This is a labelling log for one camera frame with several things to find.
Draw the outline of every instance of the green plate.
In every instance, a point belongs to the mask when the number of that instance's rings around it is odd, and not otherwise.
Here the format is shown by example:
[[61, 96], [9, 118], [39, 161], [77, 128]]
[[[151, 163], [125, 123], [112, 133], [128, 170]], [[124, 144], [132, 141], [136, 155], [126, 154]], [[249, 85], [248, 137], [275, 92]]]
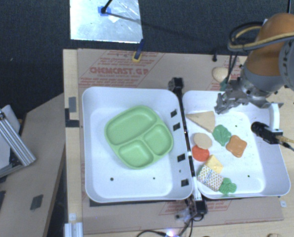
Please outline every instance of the green plate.
[[149, 107], [135, 106], [107, 122], [105, 138], [128, 167], [145, 168], [171, 151], [173, 137]]

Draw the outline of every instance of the white tray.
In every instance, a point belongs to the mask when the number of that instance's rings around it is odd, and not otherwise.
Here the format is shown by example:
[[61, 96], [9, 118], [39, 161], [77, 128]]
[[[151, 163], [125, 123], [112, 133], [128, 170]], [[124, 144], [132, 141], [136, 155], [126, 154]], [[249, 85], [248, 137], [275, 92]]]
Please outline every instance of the white tray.
[[[213, 111], [218, 92], [189, 91], [183, 96], [185, 113]], [[177, 97], [163, 89], [92, 87], [83, 93], [85, 190], [100, 203], [146, 200], [177, 200], [190, 196], [192, 177], [187, 157], [182, 118]], [[104, 137], [105, 124], [117, 114], [137, 105], [152, 108], [173, 135], [171, 152], [145, 169], [127, 167]], [[177, 115], [171, 118], [171, 112]], [[206, 133], [213, 145], [210, 153], [223, 164], [221, 173], [237, 184], [233, 194], [214, 192], [198, 182], [200, 192], [211, 199], [282, 196], [290, 190], [290, 180], [278, 145], [269, 145], [250, 129], [253, 122], [269, 124], [269, 110], [252, 104], [217, 115], [216, 125], [224, 125], [233, 135], [247, 141], [241, 158], [217, 143], [211, 134], [186, 119], [191, 146], [195, 132]], [[180, 123], [180, 129], [173, 126]], [[185, 160], [177, 157], [185, 155]], [[203, 162], [194, 160], [198, 172]]]
[[[177, 97], [163, 89], [92, 87], [83, 93], [85, 190], [100, 203], [176, 200], [190, 196], [192, 178]], [[105, 124], [137, 105], [152, 108], [173, 135], [173, 149], [144, 169], [127, 167], [104, 137]], [[173, 130], [180, 123], [180, 129]], [[185, 160], [177, 157], [185, 155]]]
[[[185, 114], [214, 111], [217, 95], [216, 91], [188, 91], [183, 96]], [[243, 156], [233, 156], [225, 147], [214, 140], [208, 133], [191, 120], [186, 118], [191, 147], [193, 135], [196, 132], [207, 134], [212, 139], [210, 154], [215, 155], [224, 166], [221, 175], [228, 177], [237, 184], [235, 193], [224, 195], [214, 192], [198, 181], [200, 192], [211, 199], [245, 198], [282, 196], [289, 192], [291, 183], [284, 164], [279, 145], [270, 145], [251, 131], [251, 124], [255, 121], [269, 124], [269, 109], [259, 109], [253, 104], [238, 106], [230, 109], [226, 114], [215, 113], [216, 124], [225, 126], [232, 135], [238, 135], [248, 143]], [[195, 171], [198, 172], [203, 162], [193, 160]]]

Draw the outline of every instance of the wooden board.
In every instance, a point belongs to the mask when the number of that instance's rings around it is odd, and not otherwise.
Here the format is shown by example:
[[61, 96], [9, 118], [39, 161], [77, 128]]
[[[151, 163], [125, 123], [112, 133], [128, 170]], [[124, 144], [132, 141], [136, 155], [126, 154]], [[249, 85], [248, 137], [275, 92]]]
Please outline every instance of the wooden board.
[[[95, 53], [97, 53], [97, 57], [103, 57], [104, 55], [107, 56], [106, 50], [96, 50]], [[78, 97], [78, 86], [80, 87], [80, 83], [87, 83], [89, 79], [91, 80], [97, 80], [98, 77], [89, 78], [87, 74], [87, 71], [79, 71], [79, 74], [81, 73], [84, 77], [83, 81], [79, 80], [79, 85], [76, 78], [71, 78], [73, 75], [76, 74], [77, 68], [77, 51], [76, 50], [65, 50], [64, 51], [64, 57], [67, 62], [67, 67], [64, 68], [64, 74], [65, 74], [65, 88], [68, 88], [69, 91], [72, 91], [71, 95], [66, 96], [66, 108], [68, 108], [68, 98], [69, 97]], [[139, 85], [139, 87], [148, 87], [150, 85], [151, 88], [163, 88], [166, 87], [167, 84], [167, 77], [166, 73], [174, 74], [175, 76], [183, 76], [179, 73], [183, 74], [183, 70], [185, 67], [183, 67], [183, 64], [186, 64], [189, 62], [191, 58], [191, 55], [185, 54], [185, 55], [175, 55], [175, 54], [166, 54], [164, 56], [161, 56], [159, 58], [159, 62], [157, 65], [163, 66], [163, 73], [160, 73], [158, 70], [151, 71], [148, 76], [144, 78], [144, 81], [137, 80], [135, 83]], [[207, 55], [197, 55], [198, 58], [198, 68], [190, 68], [191, 70], [196, 69], [205, 69], [209, 68], [210, 70], [215, 66], [222, 66], [220, 62], [213, 63], [210, 60], [210, 56]], [[224, 59], [225, 56], [218, 56], [218, 60], [220, 58]], [[211, 82], [210, 76], [206, 75], [208, 80], [208, 84]], [[195, 77], [187, 77], [184, 83], [187, 85], [187, 87], [190, 87], [190, 83], [196, 83]], [[206, 90], [216, 90], [215, 87], [217, 86], [216, 82], [212, 82], [210, 86], [206, 85]], [[199, 86], [192, 85], [192, 88], [190, 89], [197, 89]], [[281, 108], [281, 129], [284, 130], [284, 135], [294, 139], [294, 100], [293, 100], [293, 92], [289, 89], [281, 89], [279, 91], [279, 94], [273, 95], [270, 99], [270, 101], [276, 101], [276, 102], [284, 102], [284, 106]], [[81, 114], [75, 113], [76, 118], [80, 118]], [[77, 212], [77, 220], [76, 221], [70, 221], [70, 222], [81, 222], [82, 219], [82, 196], [80, 188], [80, 162], [75, 162], [76, 160], [79, 160], [79, 153], [78, 148], [80, 147], [80, 139], [79, 137], [75, 139], [77, 135], [77, 128], [69, 128], [67, 131], [71, 134], [68, 134], [67, 132], [67, 141], [69, 141], [69, 148], [71, 149], [71, 152], [68, 153], [69, 149], [67, 148], [67, 164], [71, 166], [70, 170], [74, 171], [76, 169], [76, 172], [70, 173], [70, 179], [68, 180], [68, 203], [69, 203], [69, 213], [75, 213]], [[294, 236], [294, 153], [290, 150], [287, 150], [285, 148], [282, 148], [283, 156], [286, 162], [287, 170], [290, 175], [291, 179], [291, 191], [286, 195], [279, 199], [276, 199], [276, 202], [278, 203], [277, 207], [280, 207], [280, 202], [286, 202], [287, 207], [282, 208], [283, 215], [284, 215], [284, 221], [271, 221], [271, 222], [255, 222], [255, 223], [249, 223], [249, 224], [236, 224], [239, 222], [228, 222], [230, 225], [220, 225], [220, 226], [201, 226], [201, 227], [195, 227], [193, 230], [193, 236], [235, 236], [235, 237], [241, 237], [241, 236], [251, 236], [251, 233], [253, 233], [254, 236], [267, 236], [270, 233], [278, 233], [282, 236]], [[85, 235], [86, 237], [135, 237], [139, 231], [133, 231], [133, 232], [122, 232], [122, 233], [109, 233], [109, 234], [96, 234], [96, 235]], [[152, 237], [154, 234], [144, 234], [144, 236]]]
[[[0, 237], [47, 235], [64, 164], [63, 94], [27, 114], [22, 139], [37, 160], [10, 174], [0, 191], [6, 195], [0, 211]], [[39, 208], [31, 210], [34, 197]]]

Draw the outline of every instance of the metal frame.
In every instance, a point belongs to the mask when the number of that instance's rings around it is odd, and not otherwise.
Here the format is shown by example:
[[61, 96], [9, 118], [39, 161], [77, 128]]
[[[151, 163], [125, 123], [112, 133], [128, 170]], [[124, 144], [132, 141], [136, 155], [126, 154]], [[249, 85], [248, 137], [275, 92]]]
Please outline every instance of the metal frame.
[[35, 156], [26, 147], [21, 137], [11, 126], [11, 124], [7, 120], [7, 117], [2, 112], [1, 109], [0, 109], [0, 134], [9, 144], [10, 148], [12, 149], [12, 151], [18, 158], [19, 162], [21, 163], [21, 165], [17, 165], [17, 166], [14, 166], [11, 163], [10, 165], [0, 169], [0, 178], [22, 167], [26, 167], [36, 160]]

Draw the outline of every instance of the yellow butter toy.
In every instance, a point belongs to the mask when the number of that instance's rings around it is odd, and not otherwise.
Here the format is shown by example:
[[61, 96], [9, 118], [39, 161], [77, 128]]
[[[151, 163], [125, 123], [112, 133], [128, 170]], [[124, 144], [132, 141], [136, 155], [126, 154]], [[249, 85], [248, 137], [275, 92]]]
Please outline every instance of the yellow butter toy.
[[220, 174], [223, 169], [223, 165], [218, 161], [218, 159], [214, 155], [211, 155], [208, 158], [205, 165], [218, 174]]

